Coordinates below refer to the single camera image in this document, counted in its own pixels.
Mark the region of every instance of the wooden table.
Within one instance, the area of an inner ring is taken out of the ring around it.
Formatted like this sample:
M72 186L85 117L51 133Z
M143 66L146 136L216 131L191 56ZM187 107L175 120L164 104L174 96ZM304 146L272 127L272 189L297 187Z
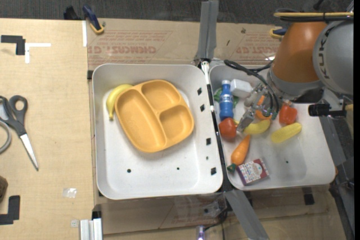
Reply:
M8 198L19 195L20 218L11 225L0 225L0 238L79 239L77 220L91 219L94 207L88 53L83 44L83 22L0 19L0 34L21 35L27 43L51 44L31 47L27 64L25 56L15 55L15 44L0 43L0 95L10 98L19 94L28 99L25 126L39 164L36 171L21 140L12 131L11 145L0 154L0 175L8 181L0 214L7 213ZM68 188L76 189L75 197L64 194ZM314 190L316 205L312 207L302 204L298 191L276 193L259 194L258 200L253 199L255 212L270 239L345 239L334 199L326 188ZM229 217L224 227L226 239L246 239L236 218ZM108 235L104 239L194 236L194 228L179 228ZM221 226L209 230L208 236L222 239Z

